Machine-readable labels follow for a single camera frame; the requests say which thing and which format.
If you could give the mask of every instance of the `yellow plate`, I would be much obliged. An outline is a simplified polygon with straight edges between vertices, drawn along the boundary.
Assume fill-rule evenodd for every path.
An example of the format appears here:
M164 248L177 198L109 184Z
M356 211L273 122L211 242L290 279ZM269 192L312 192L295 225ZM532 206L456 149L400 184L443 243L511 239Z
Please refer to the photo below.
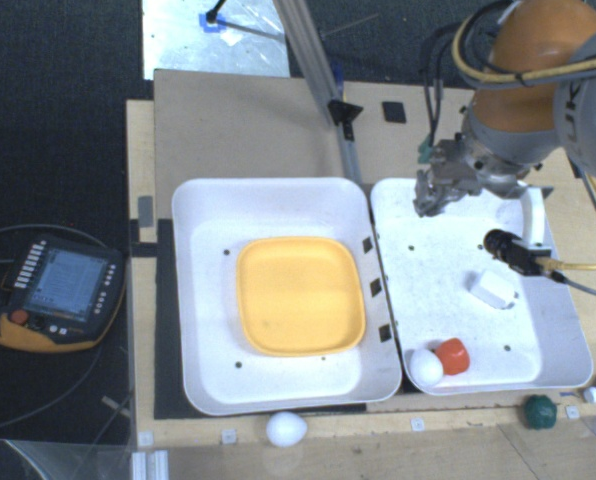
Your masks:
M342 352L365 333L356 264L335 240L255 240L238 256L236 275L245 336L265 354Z

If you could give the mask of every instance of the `dark green knob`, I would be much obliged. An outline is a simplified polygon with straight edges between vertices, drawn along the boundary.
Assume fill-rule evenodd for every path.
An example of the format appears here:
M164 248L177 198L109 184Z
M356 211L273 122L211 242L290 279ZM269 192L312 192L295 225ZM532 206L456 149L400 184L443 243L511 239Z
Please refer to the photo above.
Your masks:
M558 408L545 395L532 395L525 402L525 418L530 428L553 428Z

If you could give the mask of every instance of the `table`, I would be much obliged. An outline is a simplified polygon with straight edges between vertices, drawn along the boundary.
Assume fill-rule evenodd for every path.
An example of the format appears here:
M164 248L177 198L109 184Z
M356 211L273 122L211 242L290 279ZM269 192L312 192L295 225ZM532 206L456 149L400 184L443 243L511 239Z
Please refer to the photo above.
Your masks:
M445 90L438 137L453 136L459 127L460 109L470 97L470 91ZM354 122L363 182L414 177L416 150L427 129L422 89L347 83L346 98L365 108ZM407 124L386 123L382 101L404 102ZM132 219L139 217L139 198L144 204L149 197L153 198L157 218L170 217L170 194L192 177L342 175L335 132L321 121L306 84L298 79L157 72L155 101L127 103L127 144ZM563 151L554 152L528 181L555 187L546 208L560 257L596 261L596 218ZM156 219L142 220L140 241L155 242ZM457 451L446 452L453 455L442 460L455 462L452 472L458 477L461 472L467 475L472 471L475 460L489 464L490 472L502 464L517 466L518 476L510 474L513 467L500 469L501 477L517 478L531 470L535 473L535 468L554 475L567 464L569 468L580 466L585 473L589 467L596 467L596 436L590 431L594 430L590 422L596 422L596 405L584 403L579 390L573 390L573 395L562 390L544 391L560 407L559 423L558 431L540 435L519 423L518 407L529 393L518 391L452 397L399 395L369 404L363 414L309 416L307 439L294 451L279 451L266 443L265 415L154 420L156 262L154 258L133 257L130 267L128 306L137 447L170 449L172 471L185 471L185 464L193 460L199 471L220 464L224 478L260 478L261 471L270 474L269 467L286 462L300 468L308 466L310 474L322 477L321 468L333 461L341 468L335 477L345 478L344 472L359 471L362 456L362 464L373 464L374 469L367 474L373 471L381 476L376 471L395 471L396 466L409 464L412 450L418 450L419 456L432 457L434 450L440 453L439 443L455 445L457 439ZM576 274L576 279L596 288L596 273ZM579 292L572 296L596 374L596 298ZM568 420L563 410L567 406L575 407L583 419ZM424 423L424 437L414 432L412 421ZM236 447L219 446L223 430L236 431ZM407 453L399 455L404 449ZM488 450L486 457L483 449ZM278 467L284 467L291 477L294 473L287 464ZM433 474L433 467L438 466L431 464L431 469L425 469L421 464L417 467L425 474ZM296 478L309 477L300 476L305 474L300 468Z

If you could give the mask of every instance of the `white ball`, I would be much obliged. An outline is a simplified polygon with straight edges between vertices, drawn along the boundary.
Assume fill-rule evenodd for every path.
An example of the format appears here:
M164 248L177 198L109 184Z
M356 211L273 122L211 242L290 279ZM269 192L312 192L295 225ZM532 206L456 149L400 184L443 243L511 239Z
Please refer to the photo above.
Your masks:
M442 363L431 350L414 350L409 361L411 380L421 388L430 388L438 384L444 375Z
M292 412L276 413L267 422L269 441L281 448L299 443L306 433L307 422Z

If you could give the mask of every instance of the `black floor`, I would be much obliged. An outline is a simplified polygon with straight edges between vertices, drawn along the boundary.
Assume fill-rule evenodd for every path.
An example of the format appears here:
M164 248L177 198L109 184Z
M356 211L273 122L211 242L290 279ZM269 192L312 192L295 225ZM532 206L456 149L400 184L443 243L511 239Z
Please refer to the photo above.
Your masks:
M325 46L350 80L419 83L418 48L434 28L493 0L308 0ZM596 8L596 0L589 0ZM151 98L142 80L141 0L0 0L0 227L72 226L126 252L125 101ZM449 85L460 83L447 70ZM0 238L11 258L32 236ZM0 279L4 273L0 266ZM0 348L0 422L64 393L96 351L38 356ZM61 403L0 429L1 438L88 443L128 391L124 309L91 376ZM102 436L122 443L119 417Z

